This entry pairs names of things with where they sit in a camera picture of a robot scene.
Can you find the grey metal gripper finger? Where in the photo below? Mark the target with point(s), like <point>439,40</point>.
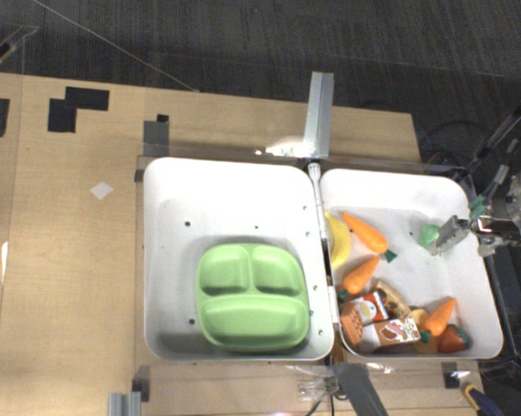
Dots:
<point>451,235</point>

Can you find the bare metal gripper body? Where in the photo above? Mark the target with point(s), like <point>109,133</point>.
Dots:
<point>496,232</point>

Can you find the green broccoli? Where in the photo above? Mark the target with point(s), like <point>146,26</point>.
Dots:
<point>428,236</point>

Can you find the white plastic tray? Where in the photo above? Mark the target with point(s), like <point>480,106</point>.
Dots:
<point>176,251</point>
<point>447,280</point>

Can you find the orange carrot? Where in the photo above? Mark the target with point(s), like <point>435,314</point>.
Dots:
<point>440,318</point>
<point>367,235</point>
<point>358,278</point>

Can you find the slice of pizza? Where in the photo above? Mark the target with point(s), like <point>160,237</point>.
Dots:
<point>395,298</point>

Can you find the red strawberry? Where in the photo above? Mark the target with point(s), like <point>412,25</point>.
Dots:
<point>452,339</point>

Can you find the red and white carton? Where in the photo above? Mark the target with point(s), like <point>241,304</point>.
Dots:
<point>370,307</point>

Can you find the yellow banana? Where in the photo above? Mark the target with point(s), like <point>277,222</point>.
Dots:
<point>341,243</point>

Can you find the white and brown carton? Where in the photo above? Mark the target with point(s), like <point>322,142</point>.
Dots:
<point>388,333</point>

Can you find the orange waffle biscuit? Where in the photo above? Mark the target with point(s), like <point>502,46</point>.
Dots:
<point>351,325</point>

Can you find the green divided plate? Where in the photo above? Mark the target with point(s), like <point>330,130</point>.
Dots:
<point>251,319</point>

